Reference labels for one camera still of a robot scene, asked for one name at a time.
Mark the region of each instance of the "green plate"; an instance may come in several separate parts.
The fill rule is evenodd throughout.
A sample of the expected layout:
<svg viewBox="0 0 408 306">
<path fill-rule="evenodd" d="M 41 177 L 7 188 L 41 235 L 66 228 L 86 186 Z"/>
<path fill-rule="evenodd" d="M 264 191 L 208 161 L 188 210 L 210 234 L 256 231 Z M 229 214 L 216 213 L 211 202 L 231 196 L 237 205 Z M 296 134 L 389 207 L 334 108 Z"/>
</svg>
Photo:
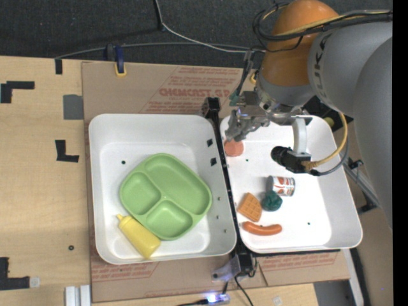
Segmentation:
<svg viewBox="0 0 408 306">
<path fill-rule="evenodd" d="M 119 192 L 126 210 L 162 240 L 191 230 L 208 212 L 211 190 L 176 157 L 146 158 L 123 181 Z"/>
</svg>

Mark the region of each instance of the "tin can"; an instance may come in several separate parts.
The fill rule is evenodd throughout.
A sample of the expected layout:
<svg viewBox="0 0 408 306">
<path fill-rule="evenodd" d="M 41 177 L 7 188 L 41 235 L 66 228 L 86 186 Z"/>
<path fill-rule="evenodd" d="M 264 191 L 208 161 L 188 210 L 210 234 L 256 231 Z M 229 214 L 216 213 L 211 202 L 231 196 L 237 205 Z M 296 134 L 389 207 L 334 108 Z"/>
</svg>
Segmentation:
<svg viewBox="0 0 408 306">
<path fill-rule="evenodd" d="M 275 191 L 280 196 L 292 196 L 295 192 L 295 180 L 290 177 L 269 176 L 266 191 Z"/>
</svg>

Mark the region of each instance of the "toy sausage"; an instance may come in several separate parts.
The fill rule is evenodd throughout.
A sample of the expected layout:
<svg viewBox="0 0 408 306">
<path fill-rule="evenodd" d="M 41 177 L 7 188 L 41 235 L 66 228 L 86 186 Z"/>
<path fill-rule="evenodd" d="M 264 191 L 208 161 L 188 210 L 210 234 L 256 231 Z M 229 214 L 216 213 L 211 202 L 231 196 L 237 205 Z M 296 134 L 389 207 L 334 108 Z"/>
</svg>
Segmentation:
<svg viewBox="0 0 408 306">
<path fill-rule="evenodd" d="M 280 224 L 272 224 L 270 226 L 258 226 L 250 221 L 245 221 L 242 223 L 242 229 L 248 231 L 249 233 L 253 233 L 254 235 L 258 236 L 270 236 L 276 235 L 282 231 L 282 226 Z"/>
</svg>

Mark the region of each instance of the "white cable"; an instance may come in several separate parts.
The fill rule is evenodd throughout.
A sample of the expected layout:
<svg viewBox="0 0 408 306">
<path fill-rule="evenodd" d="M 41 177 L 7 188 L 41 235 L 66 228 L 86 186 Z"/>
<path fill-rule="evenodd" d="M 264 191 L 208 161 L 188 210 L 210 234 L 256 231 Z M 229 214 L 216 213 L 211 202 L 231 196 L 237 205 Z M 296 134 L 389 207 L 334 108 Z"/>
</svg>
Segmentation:
<svg viewBox="0 0 408 306">
<path fill-rule="evenodd" d="M 200 45 L 204 45 L 204 46 L 206 46 L 206 47 L 208 47 L 208 48 L 213 48 L 213 49 L 218 50 L 218 51 L 228 52 L 228 53 L 232 53 L 232 54 L 244 54 L 244 53 L 246 53 L 246 50 L 240 51 L 240 50 L 228 50 L 228 49 L 225 49 L 225 48 L 218 48 L 218 47 L 215 47 L 214 45 L 211 45 L 211 44 L 208 44 L 208 43 L 204 43 L 204 42 L 201 42 L 201 41 L 197 41 L 197 40 L 194 40 L 194 39 L 192 39 L 192 38 L 188 38 L 187 36 L 181 35 L 180 33 L 177 33 L 177 32 L 175 32 L 175 31 L 173 31 L 172 29 L 170 29 L 170 28 L 163 22 L 163 18 L 162 18 L 162 15 L 161 15 L 161 9 L 160 9 L 159 0 L 155 0 L 155 2 L 156 2 L 157 12 L 158 12 L 158 14 L 159 14 L 159 18 L 160 18 L 161 24 L 163 25 L 163 27 L 164 27 L 165 29 L 167 29 L 167 30 L 168 30 L 169 32 L 171 32 L 173 35 L 178 36 L 178 37 L 180 37 L 180 38 L 182 38 L 182 39 L 184 39 L 184 40 L 190 41 L 190 42 L 194 42 L 194 43 L 197 43 L 197 44 L 200 44 Z"/>
</svg>

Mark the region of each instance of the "yellow bottle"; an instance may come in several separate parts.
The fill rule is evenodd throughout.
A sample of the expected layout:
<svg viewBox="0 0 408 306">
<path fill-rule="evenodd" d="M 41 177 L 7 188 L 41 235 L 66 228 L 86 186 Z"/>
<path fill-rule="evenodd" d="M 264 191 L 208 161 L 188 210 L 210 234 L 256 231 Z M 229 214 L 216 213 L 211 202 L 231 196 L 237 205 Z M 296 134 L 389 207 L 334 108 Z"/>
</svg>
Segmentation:
<svg viewBox="0 0 408 306">
<path fill-rule="evenodd" d="M 160 239 L 130 215 L 124 217 L 118 214 L 117 218 L 120 221 L 119 229 L 125 234 L 126 238 L 144 258 L 150 258 L 154 251 L 159 248 Z"/>
</svg>

